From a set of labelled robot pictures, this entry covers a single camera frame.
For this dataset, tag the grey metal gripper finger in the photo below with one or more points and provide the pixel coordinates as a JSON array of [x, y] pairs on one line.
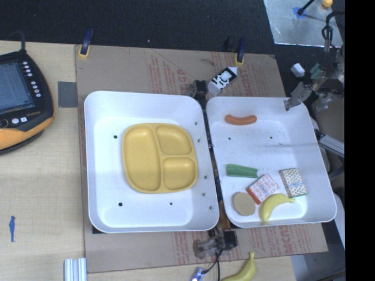
[[299, 89], [293, 103]]

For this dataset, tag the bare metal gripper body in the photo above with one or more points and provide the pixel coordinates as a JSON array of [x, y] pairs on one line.
[[329, 86]]

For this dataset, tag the white plastic tray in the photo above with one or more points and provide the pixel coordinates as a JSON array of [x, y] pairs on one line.
[[263, 148], [108, 157]]

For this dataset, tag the orange sausage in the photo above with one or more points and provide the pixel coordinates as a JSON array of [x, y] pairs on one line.
[[240, 120]]

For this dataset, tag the black and white milk carton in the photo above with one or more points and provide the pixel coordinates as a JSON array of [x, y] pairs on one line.
[[221, 80]]

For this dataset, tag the orange patterned carton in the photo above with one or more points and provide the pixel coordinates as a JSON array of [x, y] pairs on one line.
[[293, 182]]

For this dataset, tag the green vegetable stalk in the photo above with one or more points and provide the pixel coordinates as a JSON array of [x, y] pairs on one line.
[[240, 170]]

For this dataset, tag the orange and white packet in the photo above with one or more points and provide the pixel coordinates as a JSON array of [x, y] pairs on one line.
[[262, 188]]

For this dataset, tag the thin black rod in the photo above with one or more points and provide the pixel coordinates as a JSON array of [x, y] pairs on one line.
[[211, 154]]

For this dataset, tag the yellow banana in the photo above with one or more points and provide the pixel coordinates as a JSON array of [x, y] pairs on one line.
[[244, 271], [271, 205]]

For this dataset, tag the beige biscuit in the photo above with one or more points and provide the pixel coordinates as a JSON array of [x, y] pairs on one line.
[[243, 204]]

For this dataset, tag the yellow divided plate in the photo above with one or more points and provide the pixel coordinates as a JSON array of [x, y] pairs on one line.
[[140, 157]]

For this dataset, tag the brown cardboard board red print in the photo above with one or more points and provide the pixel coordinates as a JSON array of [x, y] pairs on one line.
[[117, 69]]

